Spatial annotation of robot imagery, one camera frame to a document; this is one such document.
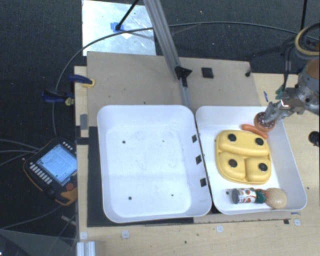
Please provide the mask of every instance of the wooden table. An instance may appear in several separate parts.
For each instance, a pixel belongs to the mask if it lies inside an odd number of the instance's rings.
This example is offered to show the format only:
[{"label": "wooden table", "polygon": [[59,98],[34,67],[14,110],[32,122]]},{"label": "wooden table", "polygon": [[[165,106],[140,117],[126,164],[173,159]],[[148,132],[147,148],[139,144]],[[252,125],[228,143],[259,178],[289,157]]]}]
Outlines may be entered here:
[{"label": "wooden table", "polygon": [[[86,76],[87,67],[75,67],[75,73]],[[261,106],[267,106],[263,92],[273,100],[283,75],[251,75]],[[297,76],[290,75],[288,86],[296,82]],[[81,115],[88,114],[88,90],[75,84],[77,126],[82,122]],[[77,145],[80,240],[95,241],[97,256],[317,255],[320,251],[319,148],[312,146],[308,135],[319,131],[319,117],[309,112],[294,114],[285,119],[284,124],[307,195],[303,210],[294,214],[286,212],[289,224],[276,217],[268,221],[240,221],[239,218],[229,222],[217,218],[216,223],[87,227],[88,146]],[[88,137],[85,128],[81,129],[82,137]],[[222,226],[223,231],[218,232],[217,226]],[[123,239],[122,231],[129,231],[129,238]]]}]

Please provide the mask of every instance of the screen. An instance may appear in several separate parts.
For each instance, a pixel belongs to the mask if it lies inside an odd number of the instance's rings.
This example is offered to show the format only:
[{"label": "screen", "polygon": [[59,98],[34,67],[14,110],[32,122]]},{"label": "screen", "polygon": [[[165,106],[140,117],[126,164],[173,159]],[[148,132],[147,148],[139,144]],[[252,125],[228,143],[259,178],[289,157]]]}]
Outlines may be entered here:
[{"label": "screen", "polygon": [[62,145],[58,144],[37,162],[62,186],[77,170],[77,159]]}]

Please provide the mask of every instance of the can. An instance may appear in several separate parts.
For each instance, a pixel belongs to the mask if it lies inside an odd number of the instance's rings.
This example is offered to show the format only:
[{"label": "can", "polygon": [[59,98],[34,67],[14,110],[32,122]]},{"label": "can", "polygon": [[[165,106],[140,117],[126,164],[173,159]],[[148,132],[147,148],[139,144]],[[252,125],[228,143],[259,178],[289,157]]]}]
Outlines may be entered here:
[{"label": "can", "polygon": [[234,188],[231,197],[234,204],[254,203],[257,199],[257,194],[253,187]]}]

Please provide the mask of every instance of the empty white tray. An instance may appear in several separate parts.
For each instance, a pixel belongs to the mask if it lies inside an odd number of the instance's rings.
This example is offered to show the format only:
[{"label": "empty white tray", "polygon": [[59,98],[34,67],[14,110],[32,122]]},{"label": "empty white tray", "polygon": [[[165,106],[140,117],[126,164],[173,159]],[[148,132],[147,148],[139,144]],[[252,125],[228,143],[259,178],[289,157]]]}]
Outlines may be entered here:
[{"label": "empty white tray", "polygon": [[99,110],[97,123],[103,210],[111,221],[208,213],[212,199],[188,108],[108,105]]},{"label": "empty white tray", "polygon": [[[263,185],[246,185],[228,181],[218,172],[215,160],[215,139],[224,130],[240,130],[240,125],[253,125],[257,113],[265,107],[252,106],[203,106],[196,112],[196,123],[204,154],[205,166],[215,207],[226,215],[268,211],[301,210],[307,204],[307,196],[292,154],[286,130],[282,122],[268,133],[271,153],[271,177]],[[234,204],[231,191],[234,188],[280,188],[287,195],[283,209],[272,209],[265,203]]]}]

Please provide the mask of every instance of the yellow cable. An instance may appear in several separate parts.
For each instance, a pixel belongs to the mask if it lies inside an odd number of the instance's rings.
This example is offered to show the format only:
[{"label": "yellow cable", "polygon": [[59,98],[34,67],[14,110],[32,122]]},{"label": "yellow cable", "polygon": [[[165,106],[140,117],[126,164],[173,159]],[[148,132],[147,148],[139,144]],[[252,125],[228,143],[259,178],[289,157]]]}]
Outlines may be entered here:
[{"label": "yellow cable", "polygon": [[295,37],[295,40],[294,40],[294,45],[295,45],[295,48],[302,54],[304,55],[308,55],[308,56],[319,56],[319,51],[311,51],[311,50],[306,50],[306,49],[303,49],[300,44],[299,44],[299,39],[301,37],[301,35],[308,29],[308,27],[302,29],[299,34]]}]

